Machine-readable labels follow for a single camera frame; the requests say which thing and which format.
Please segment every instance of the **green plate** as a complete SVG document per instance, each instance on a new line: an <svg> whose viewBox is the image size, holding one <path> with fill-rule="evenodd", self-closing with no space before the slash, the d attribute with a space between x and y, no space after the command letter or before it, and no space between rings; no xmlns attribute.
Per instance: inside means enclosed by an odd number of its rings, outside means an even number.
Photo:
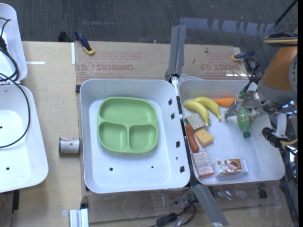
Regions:
<svg viewBox="0 0 303 227"><path fill-rule="evenodd" d="M98 139L111 151L144 153L158 142L158 117L154 106L133 97L109 97L98 109Z"/></svg>

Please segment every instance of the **white tray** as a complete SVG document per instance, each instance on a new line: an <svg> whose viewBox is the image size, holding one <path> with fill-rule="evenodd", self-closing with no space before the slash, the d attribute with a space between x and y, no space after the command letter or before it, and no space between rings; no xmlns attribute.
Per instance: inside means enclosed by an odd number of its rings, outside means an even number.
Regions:
<svg viewBox="0 0 303 227"><path fill-rule="evenodd" d="M0 17L11 19L5 26L3 38L11 56L18 65L19 81L27 75L27 67L19 32L16 11L0 3ZM0 20L0 33L4 20ZM10 76L14 67L0 52L0 72ZM0 148L0 192L34 186L47 176L48 163L41 134L34 98L30 90L21 86L29 100L30 126L26 135L17 143ZM0 146L17 140L28 122L27 102L21 90L14 84L0 83Z"/></svg>
<svg viewBox="0 0 303 227"><path fill-rule="evenodd" d="M155 107L159 137L153 150L130 154L112 152L101 146L97 136L98 107L112 96L145 99ZM80 100L84 180L91 191L128 192L187 185L190 171L176 94L170 83L164 80L92 79L82 84Z"/></svg>
<svg viewBox="0 0 303 227"><path fill-rule="evenodd" d="M198 96L213 99L227 96L238 97L239 91L246 84L246 80L185 80L180 83L178 88L183 104ZM214 137L214 141L204 147L200 146L200 150L207 150L211 163L220 159L243 158L246 161L248 172L238 175L198 178L194 168L198 181L205 185L223 185L281 179L285 174L285 166L280 151L265 140L261 134L263 128L271 128L268 116L257 117L252 121L251 137L245 139L237 125L236 116L224 119L223 112L227 109L220 107L221 121L209 112L211 125L207 131ZM183 107L183 118L193 113Z"/></svg>

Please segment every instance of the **blue clamp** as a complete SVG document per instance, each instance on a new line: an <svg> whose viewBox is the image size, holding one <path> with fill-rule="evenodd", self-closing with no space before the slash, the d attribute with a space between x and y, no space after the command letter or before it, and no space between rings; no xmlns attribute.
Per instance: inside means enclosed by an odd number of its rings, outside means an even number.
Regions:
<svg viewBox="0 0 303 227"><path fill-rule="evenodd" d="M95 49L89 45L87 39L81 32L76 30L74 34L76 35L76 39L80 40L80 42L82 43L82 48L87 54L92 55L93 53L95 53Z"/></svg>
<svg viewBox="0 0 303 227"><path fill-rule="evenodd" d="M233 61L240 61L244 57L246 57L248 55L253 56L254 54L255 54L255 51L245 51L245 52L241 52L239 54L233 54L232 55L232 60Z"/></svg>

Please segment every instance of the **sausage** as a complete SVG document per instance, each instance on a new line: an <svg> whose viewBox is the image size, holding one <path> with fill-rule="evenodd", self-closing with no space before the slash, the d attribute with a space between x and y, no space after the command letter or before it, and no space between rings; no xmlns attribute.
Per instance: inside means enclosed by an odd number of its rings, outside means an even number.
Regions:
<svg viewBox="0 0 303 227"><path fill-rule="evenodd" d="M193 127L190 124L187 124L185 126L185 129L186 129L186 133L187 133L187 139L189 142L189 146L191 147L193 152L195 152L195 153L198 152L200 149L199 149L199 146L198 146L195 136L194 136Z"/></svg>

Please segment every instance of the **green bottle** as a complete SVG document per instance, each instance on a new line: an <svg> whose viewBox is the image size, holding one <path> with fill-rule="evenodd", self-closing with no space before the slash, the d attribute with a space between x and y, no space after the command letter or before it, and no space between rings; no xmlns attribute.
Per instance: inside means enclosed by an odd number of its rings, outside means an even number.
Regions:
<svg viewBox="0 0 303 227"><path fill-rule="evenodd" d="M248 116L245 108L242 108L240 112L237 113L237 122L238 126L243 131L243 137L249 138L250 117Z"/></svg>

